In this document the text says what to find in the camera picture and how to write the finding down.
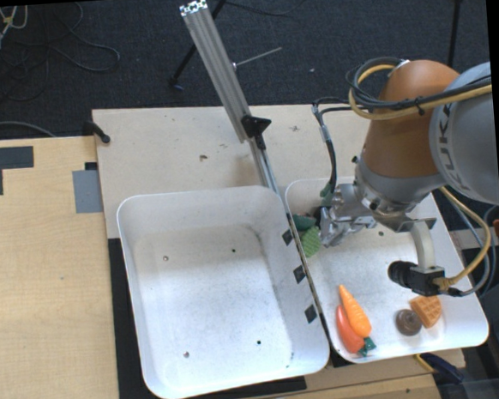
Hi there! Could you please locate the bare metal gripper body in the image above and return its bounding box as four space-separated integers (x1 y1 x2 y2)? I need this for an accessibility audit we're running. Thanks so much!
326 180 380 234

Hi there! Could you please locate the dark green toy vegetable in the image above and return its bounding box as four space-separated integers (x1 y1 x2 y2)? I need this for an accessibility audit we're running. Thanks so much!
292 212 318 232

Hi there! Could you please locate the light green bumpy toy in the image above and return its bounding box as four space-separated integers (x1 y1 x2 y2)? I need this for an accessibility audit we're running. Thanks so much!
299 225 324 259

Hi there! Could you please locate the white plastic tray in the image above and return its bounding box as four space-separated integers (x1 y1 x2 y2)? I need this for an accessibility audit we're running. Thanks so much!
114 179 334 399
282 166 493 371

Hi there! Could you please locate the orange carrot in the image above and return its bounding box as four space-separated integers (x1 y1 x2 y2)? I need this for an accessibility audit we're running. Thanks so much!
337 282 377 354

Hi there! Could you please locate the red chili pepper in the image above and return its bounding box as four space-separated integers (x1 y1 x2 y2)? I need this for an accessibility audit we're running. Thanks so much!
334 303 370 360

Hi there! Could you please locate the brown round biscuit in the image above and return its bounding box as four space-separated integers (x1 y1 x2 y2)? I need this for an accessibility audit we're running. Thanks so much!
394 307 424 337

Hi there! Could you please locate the orange waffle piece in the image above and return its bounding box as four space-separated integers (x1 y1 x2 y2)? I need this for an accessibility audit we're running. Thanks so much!
407 293 444 330

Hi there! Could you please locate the pale wood board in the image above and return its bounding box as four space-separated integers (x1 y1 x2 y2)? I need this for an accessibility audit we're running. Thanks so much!
91 82 470 399

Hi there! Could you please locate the black cylinder on white bracket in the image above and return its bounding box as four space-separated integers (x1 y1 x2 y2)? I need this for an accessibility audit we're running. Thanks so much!
383 217 448 300

